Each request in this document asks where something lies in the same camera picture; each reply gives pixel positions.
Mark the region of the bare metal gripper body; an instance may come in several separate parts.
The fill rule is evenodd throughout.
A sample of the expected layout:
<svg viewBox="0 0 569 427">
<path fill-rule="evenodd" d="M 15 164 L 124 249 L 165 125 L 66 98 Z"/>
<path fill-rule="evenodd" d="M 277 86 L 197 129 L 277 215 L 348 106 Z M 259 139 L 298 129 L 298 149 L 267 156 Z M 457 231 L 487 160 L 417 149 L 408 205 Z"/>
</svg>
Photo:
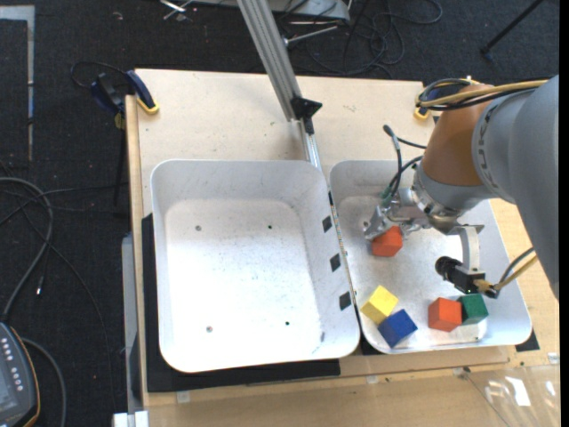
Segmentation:
<svg viewBox="0 0 569 427">
<path fill-rule="evenodd" d="M 453 233 L 461 209 L 440 204 L 422 189 L 400 188 L 389 200 L 379 205 L 386 216 L 388 228 L 402 223 L 416 225 L 416 231 L 434 229 L 443 234 Z"/>
</svg>

